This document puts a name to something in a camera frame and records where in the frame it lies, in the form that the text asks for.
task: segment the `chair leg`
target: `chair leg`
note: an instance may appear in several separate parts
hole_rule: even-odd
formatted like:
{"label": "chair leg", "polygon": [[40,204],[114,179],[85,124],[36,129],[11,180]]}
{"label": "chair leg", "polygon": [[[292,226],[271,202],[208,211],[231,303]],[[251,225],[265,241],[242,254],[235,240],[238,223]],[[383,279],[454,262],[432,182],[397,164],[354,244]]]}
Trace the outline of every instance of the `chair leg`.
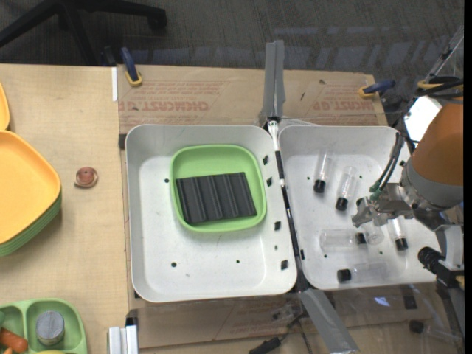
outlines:
{"label": "chair leg", "polygon": [[0,47],[57,13],[55,0],[44,0],[0,32]]}
{"label": "chair leg", "polygon": [[67,23],[67,27],[74,36],[75,43],[78,45],[80,53],[85,58],[87,66],[99,66],[97,57],[95,57],[89,39],[87,38],[85,27],[83,27],[82,20],[79,13],[76,11],[73,4],[62,3],[62,10],[60,15]]}
{"label": "chair leg", "polygon": [[147,17],[147,22],[153,29],[159,29],[167,25],[166,12],[161,8],[149,7],[147,5],[124,0],[113,0],[110,4],[101,7],[100,10],[103,12],[141,15]]}

